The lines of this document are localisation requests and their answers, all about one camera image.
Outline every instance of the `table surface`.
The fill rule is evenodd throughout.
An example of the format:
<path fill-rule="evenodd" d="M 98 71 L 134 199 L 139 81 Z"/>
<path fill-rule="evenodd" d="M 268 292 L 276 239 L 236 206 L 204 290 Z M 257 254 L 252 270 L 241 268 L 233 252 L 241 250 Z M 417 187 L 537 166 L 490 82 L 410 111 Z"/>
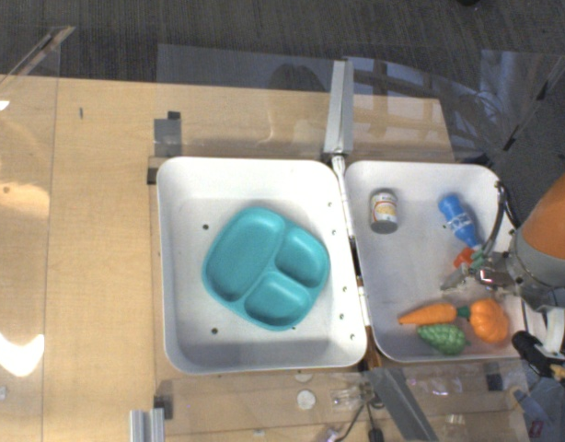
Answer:
<path fill-rule="evenodd" d="M 156 371 L 167 364 L 163 353 L 158 356 L 155 333 L 153 224 L 146 184 L 154 146 L 152 127 L 154 118 L 166 116 L 158 112 L 158 96 L 171 97 L 176 106 L 184 103 L 186 110 L 191 99 L 202 100 L 208 89 L 59 81 L 44 321 L 42 438 L 46 442 L 127 440 L 129 411 L 151 409 Z M 232 97 L 236 93 L 242 97 L 236 104 L 245 97 L 255 98 L 250 92 L 228 90 Z M 206 116 L 206 106 L 197 106 L 196 113 Z M 450 156 L 446 148 L 444 158 Z M 286 390 L 297 392 L 296 388 Z M 218 406 L 219 398 L 213 395 L 204 403 Z M 487 398 L 482 411 L 473 411 L 469 421 L 477 426 L 490 421 L 490 425 L 499 422 L 509 427 L 508 409 L 507 403 Z M 350 417 L 348 413 L 338 420 Z M 437 413 L 432 418 L 444 416 Z M 386 414 L 381 419 L 386 440 L 399 440 Z M 36 422 L 28 418 L 20 424 Z M 30 440 L 30 428 L 18 439 L 10 437 L 10 427 L 18 425 L 19 418 L 3 420 L 0 440 Z M 244 429 L 168 440 L 311 441 L 324 427 L 322 422 L 273 427 L 267 431 L 268 438 Z M 364 440 L 367 430 L 362 415 L 347 440 Z"/>

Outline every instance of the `toy vegetable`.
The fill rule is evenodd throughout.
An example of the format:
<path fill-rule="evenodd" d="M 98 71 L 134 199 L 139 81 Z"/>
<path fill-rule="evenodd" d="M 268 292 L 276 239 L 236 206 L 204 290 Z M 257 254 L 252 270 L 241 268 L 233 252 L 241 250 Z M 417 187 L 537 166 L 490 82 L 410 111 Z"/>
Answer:
<path fill-rule="evenodd" d="M 507 336 L 509 320 L 502 307 L 492 298 L 475 301 L 470 307 L 455 308 L 450 303 L 437 303 L 415 309 L 399 318 L 399 324 L 446 324 L 456 316 L 469 320 L 473 331 L 486 343 L 501 342 Z"/>
<path fill-rule="evenodd" d="M 418 334 L 426 343 L 445 355 L 460 354 L 467 345 L 465 334 L 454 324 L 420 326 Z"/>

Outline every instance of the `blue bottle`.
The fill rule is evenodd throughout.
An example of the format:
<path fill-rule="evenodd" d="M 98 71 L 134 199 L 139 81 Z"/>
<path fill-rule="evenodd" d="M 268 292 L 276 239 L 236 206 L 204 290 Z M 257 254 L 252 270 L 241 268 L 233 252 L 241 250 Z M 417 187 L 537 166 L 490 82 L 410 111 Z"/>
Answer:
<path fill-rule="evenodd" d="M 438 208 L 446 218 L 448 226 L 455 233 L 455 236 L 465 242 L 471 249 L 475 249 L 479 242 L 475 224 L 468 213 L 460 204 L 456 195 L 448 195 L 438 203 Z"/>

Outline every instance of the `green vegetable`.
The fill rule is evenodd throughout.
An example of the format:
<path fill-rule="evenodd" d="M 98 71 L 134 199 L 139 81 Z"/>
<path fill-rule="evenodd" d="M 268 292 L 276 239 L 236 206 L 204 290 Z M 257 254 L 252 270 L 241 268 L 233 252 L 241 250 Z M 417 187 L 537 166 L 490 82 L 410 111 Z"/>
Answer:
<path fill-rule="evenodd" d="M 418 334 L 426 343 L 445 355 L 460 354 L 467 345 L 465 333 L 454 324 L 420 326 Z"/>

